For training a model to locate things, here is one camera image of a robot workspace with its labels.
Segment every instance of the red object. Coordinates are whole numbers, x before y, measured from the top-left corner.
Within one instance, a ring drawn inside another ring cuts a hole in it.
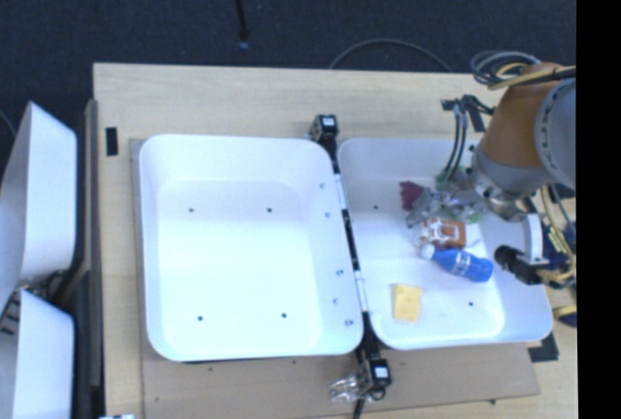
[[[403,181],[399,185],[401,186],[401,207],[404,210],[411,210],[414,202],[422,195],[425,188],[411,181]]]

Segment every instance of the cable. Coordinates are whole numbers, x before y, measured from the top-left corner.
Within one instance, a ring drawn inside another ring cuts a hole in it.
[[[561,197],[559,196],[559,192],[556,189],[556,184],[550,184],[549,190],[550,190],[550,194],[552,195],[552,198],[554,199],[554,202],[556,202],[557,207],[559,208],[559,210],[563,214],[563,217],[565,218],[565,221],[567,222],[567,227],[570,228],[570,230],[572,231],[573,237],[577,240],[577,235],[575,232],[575,227],[573,226],[573,221],[570,219],[570,215],[567,213],[567,210],[565,209],[565,206],[563,205]]]
[[[554,217],[552,216],[550,210],[550,197],[549,190],[545,186],[540,189],[541,201],[543,202],[543,208],[545,209],[545,214],[547,216],[548,221],[550,222],[551,232],[553,233],[554,240],[558,242],[558,246],[560,250],[570,259],[570,267],[564,273],[561,273],[559,270],[556,271],[548,271],[546,269],[538,270],[537,274],[541,277],[543,281],[553,281],[558,283],[563,283],[563,281],[567,281],[575,277],[576,269],[577,269],[577,261],[576,255],[570,248],[565,239],[565,235],[561,231],[561,229],[557,226]]]
[[[332,61],[328,69],[335,69],[343,61],[343,59],[345,59],[348,55],[350,55],[354,51],[360,48],[369,47],[373,45],[395,45],[397,47],[411,48],[413,50],[416,50],[420,53],[424,53],[425,55],[431,57],[436,62],[438,62],[438,64],[440,64],[447,72],[449,73],[453,72],[453,70],[448,66],[448,64],[446,64],[446,62],[444,62],[439,57],[435,56],[433,53],[431,53],[427,49],[420,47],[419,45],[416,45],[414,43],[405,42],[403,40],[396,40],[393,38],[375,38],[372,40],[366,40],[364,42],[360,42],[355,45],[352,45],[351,47],[346,49],[344,52],[342,52],[339,56],[337,56],[337,58],[335,58]]]
[[[370,391],[369,396],[374,400],[374,402],[384,400],[384,398],[386,397],[386,389],[380,388],[378,390]]]
[[[13,139],[15,139],[16,136],[17,136],[17,130],[16,130],[15,126],[13,125],[13,123],[11,122],[11,120],[2,111],[2,109],[0,109],[0,119],[2,119],[3,122],[6,124],[7,128],[11,132],[11,135],[13,136]]]
[[[448,157],[448,162],[446,162],[446,165],[444,166],[444,170],[442,172],[445,176],[448,176],[448,170],[453,164],[453,159],[455,158],[455,155],[457,154],[457,148],[459,147],[459,104],[455,104],[453,106],[453,112],[455,113],[455,138],[453,140],[453,148],[450,151],[450,157]]]
[[[459,152],[457,153],[457,158],[455,159],[455,164],[453,165],[453,169],[446,178],[446,181],[451,181],[455,176],[455,173],[459,169],[459,164],[462,161],[462,156],[464,155],[464,148],[466,147],[466,132],[468,131],[468,118],[462,114],[462,133],[461,133],[461,142],[459,144]]]
[[[362,415],[362,409],[365,408],[365,398],[360,397],[356,402],[356,408],[353,411],[353,419],[360,419]]]
[[[505,81],[504,75],[511,70],[521,71],[527,65],[540,63],[538,58],[522,51],[487,50],[471,59],[471,69],[476,81],[489,86]]]
[[[509,80],[503,80],[488,86],[490,90],[507,88],[510,86],[521,86],[523,84],[533,84],[535,82],[557,81],[575,77],[575,66],[557,67],[550,71],[538,71],[536,73],[523,74]]]

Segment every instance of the white container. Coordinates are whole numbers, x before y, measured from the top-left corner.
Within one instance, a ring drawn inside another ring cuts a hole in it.
[[[78,208],[78,139],[26,107],[0,187],[0,309],[22,284],[69,269]]]
[[[328,154],[160,135],[139,154],[147,336],[175,361],[344,354],[362,318]]]
[[[451,148],[451,141],[441,140],[353,139],[339,149],[374,331],[401,350],[542,339],[552,329],[542,285],[523,284],[497,263],[489,281],[475,283],[447,273],[414,249],[420,226],[407,227],[400,182],[435,187]],[[469,154],[463,164],[470,164]],[[527,247],[521,224],[491,212],[468,225],[466,234],[466,249],[491,260],[501,244]],[[392,317],[392,285],[402,283],[423,289],[413,324]]]
[[[18,292],[13,334],[0,333],[0,417],[71,417],[75,330],[71,316]]]
[[[334,355],[363,335],[361,300],[387,346],[528,341],[552,326],[542,286],[498,265],[474,283],[414,250],[399,183],[433,185],[452,142],[351,140],[341,181],[305,140],[159,135],[138,156],[147,337],[163,357],[209,361]],[[343,224],[348,207],[360,263]],[[520,224],[492,213],[467,228],[469,251],[524,249]],[[416,323],[392,317],[392,285],[421,287]],[[358,287],[364,292],[358,293]]]

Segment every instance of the blue bottle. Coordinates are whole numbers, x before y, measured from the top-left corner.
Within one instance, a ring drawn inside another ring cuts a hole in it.
[[[459,248],[437,248],[426,244],[421,254],[426,259],[436,261],[451,274],[467,277],[478,283],[487,281],[494,270],[494,263],[491,260],[476,257]]]

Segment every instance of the yellow sponge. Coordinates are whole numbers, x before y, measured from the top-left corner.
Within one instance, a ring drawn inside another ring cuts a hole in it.
[[[392,285],[392,316],[400,321],[416,322],[423,289],[406,284]]]

